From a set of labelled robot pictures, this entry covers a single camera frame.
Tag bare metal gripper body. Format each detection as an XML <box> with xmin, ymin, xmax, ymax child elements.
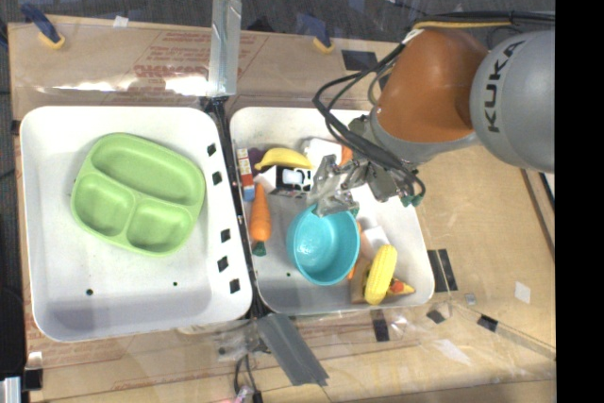
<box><xmin>337</xmin><ymin>113</ymin><xmax>417</xmax><ymax>205</ymax></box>

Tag white bottle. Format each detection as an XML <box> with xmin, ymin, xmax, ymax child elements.
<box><xmin>300</xmin><ymin>137</ymin><xmax>344</xmax><ymax>167</ymax></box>

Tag black and white carton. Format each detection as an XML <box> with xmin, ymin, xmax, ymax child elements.
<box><xmin>258</xmin><ymin>164</ymin><xmax>313</xmax><ymax>200</ymax></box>

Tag yellow banana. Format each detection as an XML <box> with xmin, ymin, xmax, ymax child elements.
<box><xmin>254</xmin><ymin>147</ymin><xmax>314</xmax><ymax>172</ymax></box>

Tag teal bowl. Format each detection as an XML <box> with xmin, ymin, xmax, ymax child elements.
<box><xmin>285</xmin><ymin>203</ymin><xmax>361</xmax><ymax>287</ymax></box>

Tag purple grapes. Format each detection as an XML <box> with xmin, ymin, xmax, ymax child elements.
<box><xmin>247</xmin><ymin>147</ymin><xmax>267</xmax><ymax>176</ymax></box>

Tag orange carrot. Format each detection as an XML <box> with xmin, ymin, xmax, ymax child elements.
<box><xmin>248</xmin><ymin>182</ymin><xmax>273</xmax><ymax>258</ymax></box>

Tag red and white carton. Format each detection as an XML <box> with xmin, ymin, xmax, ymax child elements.
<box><xmin>236</xmin><ymin>147</ymin><xmax>257</xmax><ymax>203</ymax></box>

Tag yellow corn cob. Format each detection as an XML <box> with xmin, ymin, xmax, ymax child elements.
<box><xmin>363</xmin><ymin>243</ymin><xmax>399</xmax><ymax>306</ymax></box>

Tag brown bread slice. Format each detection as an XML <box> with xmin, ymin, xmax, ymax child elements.
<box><xmin>349</xmin><ymin>256</ymin><xmax>375</xmax><ymax>305</ymax></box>

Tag brown cardboard board red print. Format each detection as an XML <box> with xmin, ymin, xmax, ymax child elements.
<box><xmin>7</xmin><ymin>13</ymin><xmax>556</xmax><ymax>403</ymax></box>

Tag pizza slice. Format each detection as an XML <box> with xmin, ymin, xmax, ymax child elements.
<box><xmin>385</xmin><ymin>277</ymin><xmax>417</xmax><ymax>298</ymax></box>

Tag white plastic tray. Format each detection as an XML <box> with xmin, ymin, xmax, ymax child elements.
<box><xmin>228</xmin><ymin>106</ymin><xmax>436</xmax><ymax>317</ymax></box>
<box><xmin>19</xmin><ymin>105</ymin><xmax>254</xmax><ymax>343</ymax></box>

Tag green divided plate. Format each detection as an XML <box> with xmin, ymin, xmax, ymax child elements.
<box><xmin>69</xmin><ymin>132</ymin><xmax>208</xmax><ymax>258</ymax></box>

